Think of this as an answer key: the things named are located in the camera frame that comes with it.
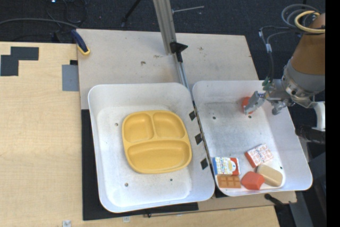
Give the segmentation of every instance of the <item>black clamp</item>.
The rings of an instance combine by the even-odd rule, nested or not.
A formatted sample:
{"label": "black clamp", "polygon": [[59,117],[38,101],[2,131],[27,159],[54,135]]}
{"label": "black clamp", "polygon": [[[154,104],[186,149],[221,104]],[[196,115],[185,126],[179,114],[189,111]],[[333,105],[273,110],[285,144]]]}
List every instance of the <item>black clamp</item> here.
{"label": "black clamp", "polygon": [[272,197],[270,194],[265,194],[265,199],[270,200],[272,203],[274,203],[279,208],[283,208],[285,206],[283,202],[281,202],[280,200]]}
{"label": "black clamp", "polygon": [[183,44],[180,44],[180,43],[177,43],[177,42],[171,42],[171,43],[170,43],[171,53],[176,53],[177,60],[178,60],[180,63],[183,63],[183,59],[182,59],[182,54],[181,54],[181,52],[182,52],[183,50],[185,50],[187,47],[188,47],[188,46],[183,45]]}
{"label": "black clamp", "polygon": [[83,38],[77,33],[75,29],[71,30],[71,36],[73,40],[75,41],[78,50],[83,54],[83,55],[88,55],[90,54],[91,50],[86,46]]}
{"label": "black clamp", "polygon": [[300,125],[295,129],[295,134],[316,144],[326,144],[326,132],[319,131],[311,126]]}

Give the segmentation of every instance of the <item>metal rod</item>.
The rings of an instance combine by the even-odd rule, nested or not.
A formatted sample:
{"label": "metal rod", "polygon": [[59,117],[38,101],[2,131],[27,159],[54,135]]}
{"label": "metal rod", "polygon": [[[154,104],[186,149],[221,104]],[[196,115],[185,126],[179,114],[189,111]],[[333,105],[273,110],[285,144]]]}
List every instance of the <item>metal rod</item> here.
{"label": "metal rod", "polygon": [[183,11],[188,11],[188,10],[193,10],[193,9],[202,9],[204,6],[199,6],[199,7],[194,7],[194,8],[187,8],[187,9],[181,9],[181,10],[172,10],[172,14],[175,12],[183,12]]}
{"label": "metal rod", "polygon": [[181,84],[183,84],[184,86],[188,88],[188,90],[190,90],[188,80],[186,79],[184,64],[182,62],[177,62],[177,67],[179,69],[179,74],[181,77]]}

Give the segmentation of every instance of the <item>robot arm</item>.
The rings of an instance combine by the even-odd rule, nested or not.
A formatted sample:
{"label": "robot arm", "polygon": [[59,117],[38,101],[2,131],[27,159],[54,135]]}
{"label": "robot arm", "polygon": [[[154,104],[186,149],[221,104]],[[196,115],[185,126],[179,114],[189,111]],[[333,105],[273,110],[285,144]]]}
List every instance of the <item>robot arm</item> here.
{"label": "robot arm", "polygon": [[[311,13],[315,18],[309,27],[300,25],[301,17]],[[284,107],[299,104],[316,111],[317,126],[311,129],[325,133],[325,102],[313,100],[314,95],[325,90],[325,19],[325,13],[315,11],[305,11],[295,17],[295,25],[304,31],[300,42],[284,67],[282,78],[266,78],[262,83],[264,93],[255,91],[249,98],[244,106],[246,115],[254,112],[265,101],[272,104],[274,115]]]}

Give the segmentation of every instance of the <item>light wood surface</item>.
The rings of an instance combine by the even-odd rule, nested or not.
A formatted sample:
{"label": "light wood surface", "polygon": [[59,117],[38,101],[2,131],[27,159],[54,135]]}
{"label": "light wood surface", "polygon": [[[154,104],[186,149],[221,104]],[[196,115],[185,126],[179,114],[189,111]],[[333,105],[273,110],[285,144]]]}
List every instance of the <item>light wood surface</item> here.
{"label": "light wood surface", "polygon": [[[104,227],[198,227],[226,222],[228,226],[279,226],[270,203],[232,210],[228,207],[240,203],[229,203],[223,207],[226,210],[151,218],[131,216],[129,223],[121,217],[83,221],[80,94],[62,90],[62,65],[77,59],[76,46],[2,42],[0,55],[9,54],[11,46],[39,47],[39,60],[19,61],[19,76],[0,77],[1,226],[62,226],[64,220],[70,220],[71,226]],[[287,200],[294,195],[279,197]]]}
{"label": "light wood surface", "polygon": [[[81,108],[98,84],[180,82],[160,32],[79,29],[91,53],[78,53]],[[244,36],[177,33],[189,89],[200,80],[258,80]]]}

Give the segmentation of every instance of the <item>black mat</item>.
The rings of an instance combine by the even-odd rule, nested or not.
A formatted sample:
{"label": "black mat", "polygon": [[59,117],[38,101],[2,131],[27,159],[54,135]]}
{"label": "black mat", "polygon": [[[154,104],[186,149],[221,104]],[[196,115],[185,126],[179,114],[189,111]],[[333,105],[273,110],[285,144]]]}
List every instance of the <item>black mat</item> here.
{"label": "black mat", "polygon": [[156,213],[197,211],[197,203],[168,205],[156,208],[142,209],[126,213],[112,213],[106,210],[99,200],[95,150],[92,137],[91,118],[89,110],[81,111],[82,121],[82,191],[83,191],[83,220],[99,220],[103,218],[122,217],[131,215],[147,215]]}

